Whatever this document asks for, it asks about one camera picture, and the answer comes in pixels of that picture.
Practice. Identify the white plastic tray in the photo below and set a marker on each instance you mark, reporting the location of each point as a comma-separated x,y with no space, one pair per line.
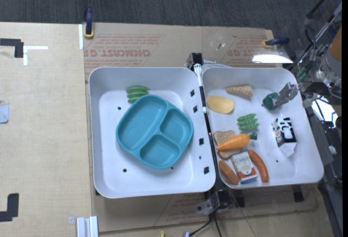
108,165
299,165

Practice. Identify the green broccoli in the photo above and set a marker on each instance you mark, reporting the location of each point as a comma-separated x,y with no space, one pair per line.
269,101

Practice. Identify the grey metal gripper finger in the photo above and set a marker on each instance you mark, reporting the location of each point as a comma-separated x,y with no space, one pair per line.
288,99
284,92

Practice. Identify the thin black and white rod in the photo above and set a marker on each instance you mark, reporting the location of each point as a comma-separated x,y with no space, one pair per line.
201,94

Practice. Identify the brown bread slice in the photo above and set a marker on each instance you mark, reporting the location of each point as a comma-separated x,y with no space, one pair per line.
223,136

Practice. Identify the yellow potato slice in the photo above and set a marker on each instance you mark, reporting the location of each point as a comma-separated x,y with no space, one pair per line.
220,105

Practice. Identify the white and orange food carton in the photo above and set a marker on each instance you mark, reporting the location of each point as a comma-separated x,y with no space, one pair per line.
244,166

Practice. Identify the orange sausage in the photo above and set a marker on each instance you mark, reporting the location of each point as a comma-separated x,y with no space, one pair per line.
259,166
228,173

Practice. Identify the black and white milk carton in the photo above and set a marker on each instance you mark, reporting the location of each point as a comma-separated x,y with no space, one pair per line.
284,132

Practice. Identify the orange carrot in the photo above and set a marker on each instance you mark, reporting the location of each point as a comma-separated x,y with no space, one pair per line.
235,142

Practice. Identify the brown cardboard board red print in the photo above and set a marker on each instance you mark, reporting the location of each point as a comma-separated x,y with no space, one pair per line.
174,45

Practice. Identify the green pea pods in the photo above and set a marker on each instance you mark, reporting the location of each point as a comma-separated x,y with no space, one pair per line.
247,122
136,91

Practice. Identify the blue divided plate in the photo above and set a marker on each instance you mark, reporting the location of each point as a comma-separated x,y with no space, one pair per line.
146,121

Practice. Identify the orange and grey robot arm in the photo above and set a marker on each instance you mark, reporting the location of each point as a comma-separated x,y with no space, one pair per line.
336,48

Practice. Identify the tan waffle cone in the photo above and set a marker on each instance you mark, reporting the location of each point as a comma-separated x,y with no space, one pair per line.
242,90

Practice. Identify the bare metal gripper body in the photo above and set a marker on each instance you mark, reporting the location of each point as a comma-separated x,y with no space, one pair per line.
315,87

